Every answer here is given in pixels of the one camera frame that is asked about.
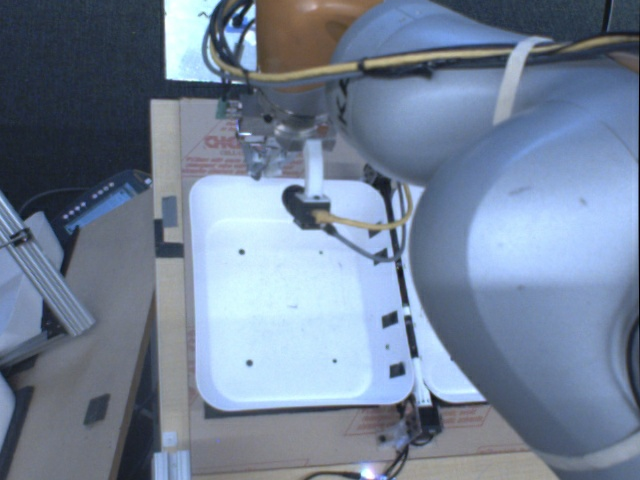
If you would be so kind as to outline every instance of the aluminum rod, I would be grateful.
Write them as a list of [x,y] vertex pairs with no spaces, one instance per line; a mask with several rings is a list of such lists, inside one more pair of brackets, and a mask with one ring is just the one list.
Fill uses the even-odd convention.
[[30,357],[42,352],[53,343],[64,338],[68,338],[68,335],[58,334],[52,338],[48,338],[46,332],[41,332],[37,336],[25,341],[11,352],[0,356],[0,369],[8,368],[24,361],[25,359],[29,359]]
[[[12,242],[24,229],[24,222],[0,191],[0,243]],[[35,238],[12,243],[7,248],[68,334],[78,336],[95,323]]]

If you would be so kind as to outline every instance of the small black object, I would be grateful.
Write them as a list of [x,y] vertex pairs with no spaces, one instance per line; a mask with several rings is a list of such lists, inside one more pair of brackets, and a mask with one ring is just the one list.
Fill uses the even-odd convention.
[[386,329],[387,327],[391,327],[394,324],[399,322],[398,312],[394,311],[393,313],[389,313],[388,315],[384,315],[382,317],[382,328]]
[[107,408],[109,407],[110,394],[98,396],[89,400],[89,406],[87,407],[87,413],[84,416],[84,424],[91,425],[98,421],[102,421],[107,415]]
[[291,185],[282,192],[282,204],[293,215],[293,221],[302,229],[320,229],[313,212],[316,210],[329,211],[329,201],[304,201],[300,195],[304,188],[300,185]]
[[410,315],[406,315],[404,317],[404,324],[407,328],[407,341],[409,342],[409,352],[411,352],[411,357],[416,359],[420,357],[418,353],[418,342],[416,340],[416,333],[413,327],[413,319]]
[[22,427],[27,419],[27,411],[33,397],[33,391],[34,388],[32,386],[27,386],[14,393],[16,406],[7,429],[2,450],[0,450],[0,480],[5,480],[9,476],[9,468],[16,453]]
[[629,341],[627,343],[627,372],[629,383],[636,405],[640,408],[640,361],[638,360],[638,350],[640,349],[640,327],[638,320],[632,326]]
[[402,377],[403,375],[406,375],[407,370],[404,367],[404,363],[397,363],[397,364],[392,364],[389,367],[389,378],[390,379],[394,379],[396,377]]
[[85,191],[51,221],[56,237],[64,247],[75,228],[84,227],[138,194],[148,190],[152,180],[135,169],[122,171]]
[[375,253],[374,256],[378,258],[378,260],[373,260],[373,265],[380,265],[380,263],[383,263],[384,260],[389,259],[389,251],[387,251],[387,249],[385,248]]
[[0,249],[4,249],[5,247],[9,247],[13,245],[14,247],[19,247],[22,244],[27,243],[29,240],[33,238],[33,234],[29,228],[23,228],[20,231],[14,233],[9,237],[7,242],[0,243]]
[[58,321],[53,311],[46,302],[42,303],[42,318],[40,319],[40,329],[47,333],[47,339],[50,340],[66,331],[62,324]]
[[416,441],[425,440],[428,442],[433,436],[442,432],[442,420],[440,419],[440,411],[437,405],[419,407],[418,416],[422,434],[416,438]]

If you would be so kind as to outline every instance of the wooden board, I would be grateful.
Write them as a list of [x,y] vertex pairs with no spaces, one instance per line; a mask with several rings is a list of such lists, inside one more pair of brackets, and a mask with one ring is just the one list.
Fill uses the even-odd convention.
[[[152,149],[154,158],[156,218],[162,218],[162,199],[176,197],[182,206],[180,176],[180,105],[176,101],[152,103]],[[178,226],[165,229],[165,240],[183,243],[182,221]],[[158,259],[156,261],[157,312],[159,335],[160,421],[162,432],[176,433],[175,446],[163,446],[163,451],[189,450],[192,444],[189,420],[189,393],[187,387],[186,352],[188,320],[185,305],[184,261]],[[244,473],[195,475],[194,480],[301,480],[319,470],[358,471],[360,465],[337,467],[288,468]],[[382,472],[384,464],[375,465]],[[441,479],[553,479],[555,476],[531,453],[504,453],[442,459],[409,460],[401,475],[402,480]]]
[[[97,323],[11,378],[14,388],[35,391],[9,480],[116,478],[148,345],[153,280],[147,191],[81,230],[67,281]],[[84,425],[89,401],[103,395],[105,418]]]

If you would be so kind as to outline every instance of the cable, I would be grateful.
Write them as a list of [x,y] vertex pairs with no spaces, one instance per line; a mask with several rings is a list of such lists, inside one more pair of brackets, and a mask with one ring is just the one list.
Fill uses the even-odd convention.
[[634,368],[634,357],[638,356],[638,340],[640,331],[638,331],[638,319],[631,326],[631,334],[629,341],[627,342],[627,372],[629,375],[629,382],[631,384],[631,391],[633,392],[633,398],[636,401],[636,405],[640,409],[640,379],[638,378],[638,371]]
[[[256,87],[266,86],[293,86],[302,83],[341,79],[364,75],[374,75],[376,72],[384,72],[389,68],[403,66],[428,66],[429,63],[459,62],[465,60],[480,60],[500,58],[509,55],[515,47],[513,44],[465,46],[453,48],[439,48],[418,52],[407,52],[396,55],[387,55],[358,62],[345,62],[330,64],[309,69],[303,69],[287,73],[260,73],[242,68],[233,58],[232,52],[226,44],[224,27],[232,18],[237,9],[244,8],[248,0],[221,0],[214,13],[212,13],[209,35],[211,38],[210,54],[214,62],[228,73],[231,78],[239,81],[247,81]],[[555,55],[559,53],[581,52],[603,46],[624,47],[630,43],[637,44],[640,40],[638,34],[604,34],[574,43],[549,42],[536,46],[532,50],[531,59],[534,62],[536,55]]]
[[249,33],[249,30],[251,30],[251,27],[253,26],[253,24],[255,22],[256,22],[256,20],[254,18],[251,21],[249,21],[249,23],[247,23],[247,25],[242,30],[242,33],[240,34],[240,38],[238,39],[238,42],[236,43],[235,48],[233,49],[233,55],[236,58],[236,60],[238,61],[238,63],[240,63],[240,59],[242,57],[242,47],[244,45],[244,40],[247,37],[247,34]]
[[409,219],[411,218],[411,214],[413,213],[413,199],[411,198],[409,185],[403,183],[402,187],[404,188],[404,192],[407,197],[407,212],[402,216],[400,220],[396,220],[394,222],[389,222],[387,224],[371,224],[369,222],[362,222],[358,220],[338,217],[337,215],[333,215],[326,210],[315,210],[314,212],[312,212],[312,214],[318,224],[343,224],[345,226],[368,229],[371,231],[388,231],[390,229],[396,229],[400,226],[405,225],[409,221]]
[[35,201],[37,201],[38,199],[41,199],[43,197],[46,196],[51,196],[54,194],[61,194],[61,193],[65,193],[65,192],[84,192],[85,190],[88,190],[88,187],[65,187],[65,188],[55,188],[53,190],[46,190],[45,192],[40,192],[39,194],[36,194],[35,196],[27,199],[22,206],[20,207],[20,209],[18,210],[18,214],[22,215],[24,213],[24,211]]
[[604,1],[604,12],[602,15],[602,32],[609,32],[609,26],[611,25],[611,14],[613,12],[614,0]]
[[404,469],[405,464],[407,463],[407,459],[409,458],[409,444],[406,445],[400,453],[396,456],[395,460],[391,463],[391,465],[385,470],[383,473],[383,478],[388,478],[390,480],[397,478],[398,475]]
[[[402,213],[402,215],[405,215],[404,197],[402,196],[402,190],[398,191],[398,198],[400,199],[400,212]],[[333,226],[333,224],[327,224],[322,229],[329,236],[337,238],[340,242],[342,242],[344,245],[346,245],[350,249],[354,250],[358,254],[376,263],[395,263],[402,257],[405,249],[407,248],[407,225],[406,224],[403,224],[402,226],[402,240],[400,241],[400,246],[398,247],[398,250],[396,251],[396,253],[391,257],[380,256],[379,254],[371,254],[370,252],[364,250],[362,247],[359,247],[358,245],[354,244],[351,240],[346,238],[344,235],[340,234],[338,230],[335,228],[335,226]]]
[[351,480],[362,480],[362,475],[360,475],[360,473],[352,473],[349,471],[318,471],[317,473],[312,473],[311,475],[304,477],[304,480],[312,480],[314,478],[320,478],[321,476],[333,476],[337,478],[350,478]]

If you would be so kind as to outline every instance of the white plastic tray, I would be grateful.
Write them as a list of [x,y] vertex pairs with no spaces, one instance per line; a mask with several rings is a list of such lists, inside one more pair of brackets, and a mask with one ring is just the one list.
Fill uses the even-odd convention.
[[[210,176],[191,190],[198,389],[229,411],[399,402],[414,378],[394,266],[299,229],[281,203],[299,183]],[[368,185],[325,193],[337,214],[385,220]],[[390,253],[388,233],[341,231]]]

